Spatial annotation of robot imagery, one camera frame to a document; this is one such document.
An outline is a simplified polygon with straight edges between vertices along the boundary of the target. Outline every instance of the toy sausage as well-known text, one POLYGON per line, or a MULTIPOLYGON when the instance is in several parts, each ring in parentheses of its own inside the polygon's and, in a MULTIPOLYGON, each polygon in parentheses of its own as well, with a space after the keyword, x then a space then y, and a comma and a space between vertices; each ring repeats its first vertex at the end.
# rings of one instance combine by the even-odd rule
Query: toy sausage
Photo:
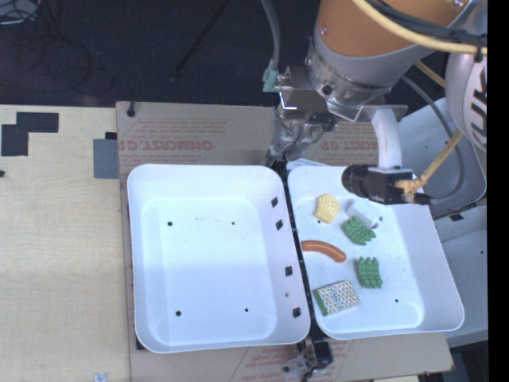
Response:
POLYGON ((346 254, 341 249, 321 240, 304 240, 301 242, 301 246, 303 251, 318 251, 333 258, 337 262, 344 262, 347 258, 346 254))

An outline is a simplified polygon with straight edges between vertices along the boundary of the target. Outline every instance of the white tray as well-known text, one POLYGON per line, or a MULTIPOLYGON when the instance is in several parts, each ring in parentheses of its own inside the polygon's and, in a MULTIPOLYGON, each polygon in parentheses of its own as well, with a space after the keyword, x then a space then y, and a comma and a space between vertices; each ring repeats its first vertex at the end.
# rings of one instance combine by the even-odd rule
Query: white tray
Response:
POLYGON ((450 331, 464 320, 464 309, 429 209, 421 205, 375 204, 383 222, 376 238, 365 246, 350 241, 341 223, 358 199, 341 185, 344 167, 301 166, 289 174, 289 191, 300 241, 322 240, 343 250, 337 263, 316 251, 304 251, 312 290, 350 280, 360 304, 323 316, 314 301, 320 328, 335 339, 377 337, 402 333, 450 331), (317 198, 333 195, 340 212, 331 224, 313 216, 317 198), (376 257, 383 280, 381 289, 362 287, 356 274, 360 257, 376 257))
POLYGON ((309 311, 274 171, 144 165, 132 170, 127 190, 135 327, 148 350, 305 338, 309 311))

